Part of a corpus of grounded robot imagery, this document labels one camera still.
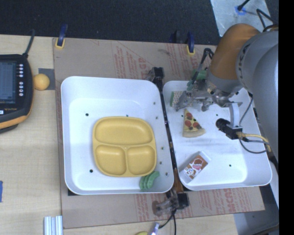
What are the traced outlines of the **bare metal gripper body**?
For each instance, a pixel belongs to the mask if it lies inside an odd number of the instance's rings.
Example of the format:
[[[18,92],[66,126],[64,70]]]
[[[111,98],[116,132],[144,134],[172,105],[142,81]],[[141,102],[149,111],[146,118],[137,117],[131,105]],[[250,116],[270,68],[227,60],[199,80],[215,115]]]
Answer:
[[[188,82],[187,92],[195,100],[210,99],[220,107],[229,107],[236,93],[236,82]]]

